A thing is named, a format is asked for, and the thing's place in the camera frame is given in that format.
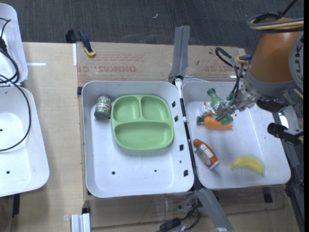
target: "sauce bottle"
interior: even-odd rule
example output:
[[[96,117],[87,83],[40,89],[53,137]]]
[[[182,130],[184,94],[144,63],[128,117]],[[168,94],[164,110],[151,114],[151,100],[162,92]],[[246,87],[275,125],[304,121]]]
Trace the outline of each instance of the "sauce bottle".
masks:
[[[217,113],[217,109],[219,107],[219,103],[223,102],[223,100],[217,96],[216,90],[214,88],[211,88],[207,91],[208,95],[211,97],[211,106],[214,109],[214,111]],[[233,122],[233,118],[230,114],[225,115],[220,119],[220,122],[222,125],[227,125]]]
[[[210,170],[220,163],[214,151],[206,143],[195,139],[193,145],[197,147],[194,153],[198,155]]]

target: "white tray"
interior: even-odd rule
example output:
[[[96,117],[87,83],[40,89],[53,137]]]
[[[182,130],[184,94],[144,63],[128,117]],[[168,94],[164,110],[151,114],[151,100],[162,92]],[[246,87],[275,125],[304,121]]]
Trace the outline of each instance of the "white tray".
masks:
[[[172,143],[159,150],[122,149],[113,138],[111,119],[96,119],[97,98],[112,101],[129,94],[157,95],[171,111]],[[194,182],[182,110],[176,87],[168,82],[94,81],[82,90],[85,173],[88,190],[99,198],[188,191]]]
[[[42,132],[32,94],[25,92],[31,108],[28,137],[13,149],[0,152],[0,197],[42,187],[49,177],[49,167]],[[15,87],[0,88],[0,149],[23,138],[28,129],[28,106]]]
[[[291,172],[281,141],[267,132],[268,124],[274,122],[272,113],[256,105],[242,112],[236,111],[232,115],[233,129],[226,131],[211,130],[196,123],[202,102],[211,102],[207,90],[213,87],[218,96],[225,99],[233,86],[231,82],[189,82],[183,86],[191,140],[198,138],[207,143],[221,162],[210,171],[195,155],[201,184],[209,189],[228,189],[286,183]],[[229,164],[239,155],[258,158],[264,164],[264,173],[258,174],[245,168],[231,170]]]

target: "toy carrot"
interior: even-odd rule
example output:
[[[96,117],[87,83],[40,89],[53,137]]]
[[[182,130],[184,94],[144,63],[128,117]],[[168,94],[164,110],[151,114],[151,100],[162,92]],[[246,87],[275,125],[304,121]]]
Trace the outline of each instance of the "toy carrot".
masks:
[[[204,125],[211,129],[231,129],[232,124],[222,125],[219,121],[215,121],[213,116],[206,116],[202,118],[197,116],[197,123],[204,122]]]

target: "green bottle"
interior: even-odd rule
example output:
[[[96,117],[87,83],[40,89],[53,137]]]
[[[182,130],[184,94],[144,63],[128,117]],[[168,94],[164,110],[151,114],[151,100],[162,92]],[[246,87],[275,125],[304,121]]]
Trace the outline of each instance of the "green bottle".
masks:
[[[214,109],[215,112],[217,112],[217,108],[219,106],[219,103],[223,100],[217,96],[216,90],[214,88],[211,88],[207,91],[208,95],[211,97],[211,106]],[[220,119],[220,122],[222,125],[227,125],[233,122],[233,118],[230,114],[225,115],[223,118]]]

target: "yellow and blue clamp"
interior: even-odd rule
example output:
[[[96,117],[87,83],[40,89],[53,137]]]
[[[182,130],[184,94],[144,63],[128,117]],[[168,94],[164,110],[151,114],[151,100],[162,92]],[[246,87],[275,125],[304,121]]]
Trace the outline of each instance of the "yellow and blue clamp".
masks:
[[[79,36],[81,37],[81,41],[84,43],[84,50],[89,57],[94,57],[96,55],[96,51],[93,49],[92,45],[90,44],[87,35],[84,31],[78,31]]]

